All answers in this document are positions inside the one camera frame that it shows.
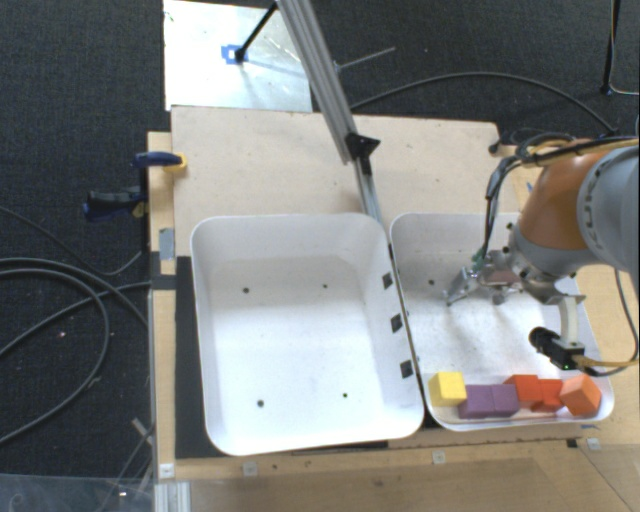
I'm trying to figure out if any red-orange cube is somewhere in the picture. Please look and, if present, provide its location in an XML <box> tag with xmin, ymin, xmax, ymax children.
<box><xmin>503</xmin><ymin>374</ymin><xmax>544</xmax><ymax>405</ymax></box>
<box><xmin>530</xmin><ymin>378</ymin><xmax>566</xmax><ymax>414</ymax></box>

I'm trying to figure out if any black cylinder on white bracket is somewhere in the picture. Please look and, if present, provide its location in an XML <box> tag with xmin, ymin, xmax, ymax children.
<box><xmin>528</xmin><ymin>294</ymin><xmax>588</xmax><ymax>373</ymax></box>

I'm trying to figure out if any pale wood board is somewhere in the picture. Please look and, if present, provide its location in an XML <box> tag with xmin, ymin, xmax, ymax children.
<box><xmin>170</xmin><ymin>104</ymin><xmax>522</xmax><ymax>261</ymax></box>

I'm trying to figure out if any orange cube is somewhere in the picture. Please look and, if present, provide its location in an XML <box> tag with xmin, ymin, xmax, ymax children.
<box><xmin>558</xmin><ymin>374</ymin><xmax>603</xmax><ymax>417</ymax></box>

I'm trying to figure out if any white plastic tray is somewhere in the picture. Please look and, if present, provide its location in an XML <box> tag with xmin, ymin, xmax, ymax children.
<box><xmin>388</xmin><ymin>211</ymin><xmax>616</xmax><ymax>433</ymax></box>
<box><xmin>189</xmin><ymin>212</ymin><xmax>427</xmax><ymax>458</ymax></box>

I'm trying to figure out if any thin black rod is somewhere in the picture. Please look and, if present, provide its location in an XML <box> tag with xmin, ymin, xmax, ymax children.
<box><xmin>387</xmin><ymin>234</ymin><xmax>427</xmax><ymax>426</ymax></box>

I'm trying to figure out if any purple cube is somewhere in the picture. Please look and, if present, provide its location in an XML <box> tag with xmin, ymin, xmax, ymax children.
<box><xmin>490</xmin><ymin>383</ymin><xmax>522</xmax><ymax>417</ymax></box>
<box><xmin>456</xmin><ymin>384</ymin><xmax>496</xmax><ymax>420</ymax></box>

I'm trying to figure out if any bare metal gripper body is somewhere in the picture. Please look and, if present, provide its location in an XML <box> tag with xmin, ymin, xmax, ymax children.
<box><xmin>473</xmin><ymin>248</ymin><xmax>559</xmax><ymax>303</ymax></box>

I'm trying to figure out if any yellow cube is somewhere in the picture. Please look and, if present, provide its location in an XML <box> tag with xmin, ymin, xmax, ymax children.
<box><xmin>427</xmin><ymin>371</ymin><xmax>468</xmax><ymax>408</ymax></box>

